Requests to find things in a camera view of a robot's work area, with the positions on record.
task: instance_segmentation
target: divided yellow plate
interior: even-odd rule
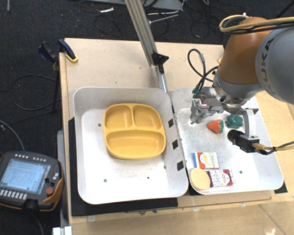
[[[111,105],[103,116],[103,131],[108,151],[120,159],[153,158],[166,148],[161,117],[149,105]]]

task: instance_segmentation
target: beige round object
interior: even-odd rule
[[[197,190],[207,190],[211,184],[208,173],[200,168],[194,168],[191,170],[190,180]]]

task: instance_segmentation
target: small box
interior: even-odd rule
[[[219,162],[216,152],[195,152],[193,153],[195,168],[218,169]]]
[[[211,180],[211,187],[226,187],[235,184],[231,169],[209,170],[208,175]]]

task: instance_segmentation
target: wooden table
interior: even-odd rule
[[[93,216],[71,215],[71,182],[68,121],[74,117],[73,94],[81,87],[158,88],[155,69],[148,66],[140,42],[65,39],[78,56],[71,63],[60,53],[62,117],[68,196],[68,222],[73,234],[294,234],[294,149],[277,152],[288,192],[255,191],[218,195],[178,197],[178,208],[109,213]],[[169,56],[164,64],[169,95],[179,88],[192,88],[198,76],[187,61],[197,48],[206,67],[218,65],[220,45],[156,43],[160,54]],[[199,58],[191,55],[201,70]],[[256,95],[273,145],[294,140],[292,107],[269,96]]]

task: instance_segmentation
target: lcd display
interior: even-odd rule
[[[0,181],[0,187],[40,194],[51,165],[11,159]]]

